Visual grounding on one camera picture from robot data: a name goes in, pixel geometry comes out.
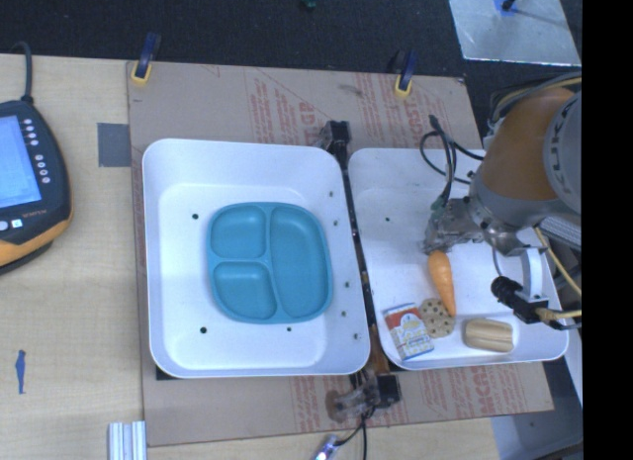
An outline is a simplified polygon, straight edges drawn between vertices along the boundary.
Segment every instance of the metal bracket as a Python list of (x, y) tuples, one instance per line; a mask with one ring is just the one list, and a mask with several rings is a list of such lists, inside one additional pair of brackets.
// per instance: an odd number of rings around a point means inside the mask
[(114, 422), (108, 425), (109, 460), (145, 460), (145, 422)]

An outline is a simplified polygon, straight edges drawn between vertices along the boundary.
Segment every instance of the blue plate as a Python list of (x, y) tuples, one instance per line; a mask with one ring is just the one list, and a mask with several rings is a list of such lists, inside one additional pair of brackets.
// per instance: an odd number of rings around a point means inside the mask
[(332, 296), (322, 227), (302, 207), (254, 202), (229, 205), (209, 223), (211, 289), (220, 308), (242, 322), (304, 322)]

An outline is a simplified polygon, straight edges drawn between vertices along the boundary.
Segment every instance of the handheld device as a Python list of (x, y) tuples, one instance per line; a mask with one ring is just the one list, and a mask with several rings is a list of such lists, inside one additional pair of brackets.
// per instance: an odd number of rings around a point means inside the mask
[(20, 100), (0, 104), (0, 274), (46, 251), (73, 214), (68, 171), (61, 149), (27, 89)]

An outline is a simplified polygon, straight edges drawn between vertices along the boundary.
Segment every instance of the carrot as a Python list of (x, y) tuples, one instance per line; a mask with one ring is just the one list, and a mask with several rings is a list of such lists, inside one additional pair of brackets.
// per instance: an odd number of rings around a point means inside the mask
[(428, 255), (428, 271), (439, 298), (451, 317), (455, 317), (457, 307), (455, 305), (455, 287), (453, 286), (453, 272), (451, 262), (444, 251), (434, 250)]

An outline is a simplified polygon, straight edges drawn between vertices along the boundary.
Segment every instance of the clamp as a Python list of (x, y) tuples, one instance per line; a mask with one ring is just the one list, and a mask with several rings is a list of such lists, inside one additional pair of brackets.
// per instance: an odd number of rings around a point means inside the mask
[(157, 33), (147, 33), (145, 43), (140, 52), (140, 58), (135, 62), (135, 67), (132, 69), (131, 79), (133, 82), (139, 85), (147, 83), (149, 73), (151, 72), (151, 62), (158, 53), (159, 47), (160, 35)]
[(404, 53), (400, 51), (393, 59), (396, 67), (396, 72), (399, 73), (398, 77), (396, 78), (394, 92), (399, 98), (406, 98), (410, 94), (413, 72), (415, 71), (415, 63), (417, 62), (417, 53), (415, 52), (415, 50), (409, 50), (404, 58), (403, 54)]

